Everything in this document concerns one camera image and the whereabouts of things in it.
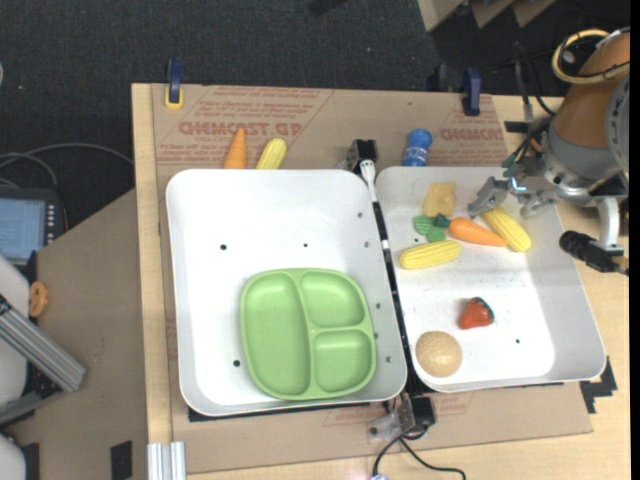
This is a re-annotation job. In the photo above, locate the yellow cheese wedge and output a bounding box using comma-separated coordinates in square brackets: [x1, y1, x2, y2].
[421, 181, 458, 219]

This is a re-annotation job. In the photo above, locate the thin black and white rod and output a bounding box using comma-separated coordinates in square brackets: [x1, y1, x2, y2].
[359, 159, 419, 400]

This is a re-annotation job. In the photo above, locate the orange carrot without leaves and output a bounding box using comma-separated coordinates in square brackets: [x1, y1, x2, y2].
[222, 127, 249, 171]

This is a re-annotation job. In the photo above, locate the white plastic tray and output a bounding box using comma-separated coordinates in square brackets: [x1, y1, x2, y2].
[373, 164, 608, 395]
[164, 167, 409, 418]

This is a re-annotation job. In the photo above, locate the orange carrot with green top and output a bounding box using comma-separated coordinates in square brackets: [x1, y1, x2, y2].
[433, 213, 509, 248]

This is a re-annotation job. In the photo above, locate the black cylinder on white bracket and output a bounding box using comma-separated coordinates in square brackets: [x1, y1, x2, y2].
[558, 195, 627, 275]

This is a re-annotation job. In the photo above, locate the beige round bread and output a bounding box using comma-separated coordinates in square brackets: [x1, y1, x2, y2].
[414, 330, 464, 380]

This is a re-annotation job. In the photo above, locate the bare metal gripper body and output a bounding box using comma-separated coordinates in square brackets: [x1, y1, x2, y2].
[508, 161, 602, 209]

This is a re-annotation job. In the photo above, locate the yellow corn cob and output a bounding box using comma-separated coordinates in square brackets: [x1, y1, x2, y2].
[398, 239, 463, 271]
[255, 137, 289, 171]
[481, 205, 533, 254]

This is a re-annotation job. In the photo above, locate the blue bottle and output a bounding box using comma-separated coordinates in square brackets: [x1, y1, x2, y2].
[401, 127, 434, 168]

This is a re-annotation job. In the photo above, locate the brown cardboard board red print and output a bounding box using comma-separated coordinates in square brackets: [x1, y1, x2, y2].
[149, 83, 597, 475]

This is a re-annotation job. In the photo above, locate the red strawberry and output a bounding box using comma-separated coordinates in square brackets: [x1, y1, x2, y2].
[458, 296, 497, 331]

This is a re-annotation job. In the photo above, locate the green ridged toy vegetable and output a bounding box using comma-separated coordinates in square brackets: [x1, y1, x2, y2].
[412, 214, 448, 244]

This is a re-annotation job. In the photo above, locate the green divided plate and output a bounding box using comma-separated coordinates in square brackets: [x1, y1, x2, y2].
[239, 267, 378, 402]

